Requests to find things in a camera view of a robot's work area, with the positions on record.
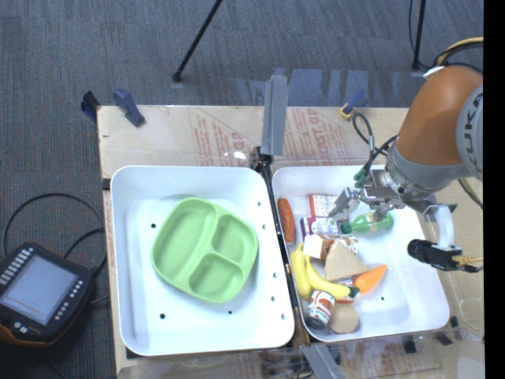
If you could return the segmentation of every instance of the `green bottle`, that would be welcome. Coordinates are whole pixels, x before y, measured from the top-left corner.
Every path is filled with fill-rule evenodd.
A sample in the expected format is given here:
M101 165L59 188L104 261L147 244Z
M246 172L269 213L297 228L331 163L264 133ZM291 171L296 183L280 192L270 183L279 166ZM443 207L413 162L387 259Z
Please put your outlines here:
M393 216L391 213L386 213L386 217L379 222L373 219L371 212L364 213L357 216L351 223L344 222L340 225L340 232L348 235L351 232L367 233L369 231L376 231L380 228L388 228L393 224Z

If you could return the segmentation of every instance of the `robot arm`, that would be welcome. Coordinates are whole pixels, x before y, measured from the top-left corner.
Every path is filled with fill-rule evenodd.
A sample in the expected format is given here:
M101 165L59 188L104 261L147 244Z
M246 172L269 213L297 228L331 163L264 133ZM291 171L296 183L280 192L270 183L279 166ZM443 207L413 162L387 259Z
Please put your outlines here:
M412 257L433 267L453 271L469 261L454 244L451 212L456 204L441 205L434 194L456 179L483 179L483 76L467 66L435 68L410 107L387 152L383 170L370 170L358 179L358 189L345 189L330 216L340 220L363 201L375 221L388 211L408 206L433 215L439 243L413 240Z

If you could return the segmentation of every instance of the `screen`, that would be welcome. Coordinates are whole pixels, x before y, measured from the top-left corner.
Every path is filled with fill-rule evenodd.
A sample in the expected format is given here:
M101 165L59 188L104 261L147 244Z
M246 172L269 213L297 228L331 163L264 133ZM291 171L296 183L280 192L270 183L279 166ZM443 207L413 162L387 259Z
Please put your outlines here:
M77 275L34 255L0 298L0 303L46 325Z

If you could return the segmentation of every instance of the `wooden table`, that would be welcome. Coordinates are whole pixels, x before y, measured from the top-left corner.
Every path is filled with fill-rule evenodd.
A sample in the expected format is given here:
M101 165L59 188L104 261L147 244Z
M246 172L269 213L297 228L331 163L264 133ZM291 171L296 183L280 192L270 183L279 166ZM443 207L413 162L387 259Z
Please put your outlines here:
M103 106L97 110L116 370L118 374L122 370L123 373L128 371L128 377L135 377L135 369L139 370L140 375L140 371L145 372L148 366L159 367L160 363L174 361L174 358L127 358L118 322L114 231L108 190L112 175L120 167L134 164L244 166L249 153L261 144L264 112L262 107L138 107L146 119L138 128L128 121L125 111L120 107ZM356 134L351 122L338 116L338 110L335 107L289 107L286 114L284 153L283 156L275 157L274 171L293 165L363 164L368 158L368 145ZM405 108L357 110L370 121L377 145L398 132L407 112ZM482 198L482 183L474 178L469 181L479 198ZM458 204L453 212L456 244L463 248L464 254L482 256L482 211L468 198L457 182L438 193L437 200L439 203ZM436 225L424 220L422 222L426 238L435 241ZM440 377L464 377L466 374L468 377L480 377L484 375L484 272L439 274L451 308L451 316L457 319L459 326L451 328L448 325L445 332L441 333L449 339L446 345L443 345L443 337L440 337L438 342L430 343L435 344L437 358L440 359L438 368L435 366L438 370L422 370L416 372L416 377L434 377L434 372L439 373ZM243 377L263 377L257 358L258 354L252 353L247 363L244 358L239 358L239 362L229 360L223 366L230 364L230 369L235 373L240 369L247 371ZM362 366L359 369L362 373L375 369L373 374L376 376L383 373L373 366ZM406 371L408 369L403 366L393 373Z

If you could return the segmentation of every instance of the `white tray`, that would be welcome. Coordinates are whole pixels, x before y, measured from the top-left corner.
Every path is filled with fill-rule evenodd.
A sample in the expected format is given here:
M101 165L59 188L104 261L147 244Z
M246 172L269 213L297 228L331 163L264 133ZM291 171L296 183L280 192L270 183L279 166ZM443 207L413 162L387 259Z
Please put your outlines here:
M145 356L175 355L281 347L291 339L293 310L267 187L258 173L245 167L128 166L114 174L110 190L119 324L127 348ZM170 210L194 196L235 213L258 236L256 263L229 302L179 291L150 262Z
M302 242L299 220L310 216L311 193L339 195L345 187L354 187L353 176L361 166L284 167L272 178L276 198L290 201L297 225L296 242ZM351 215L369 212L361 203ZM438 329L447 323L449 305L438 272L428 264L414 260L407 245L414 238L424 239L417 213L410 209L391 211L393 226L385 231L354 234L358 238L358 256L366 265L387 264L387 272L377 287L358 294L353 306L360 317L357 330L336 334L329 328L315 330L305 327L319 341L335 342L375 336L391 336L408 332ZM312 259L323 275L323 264ZM308 305L303 298L301 312Z

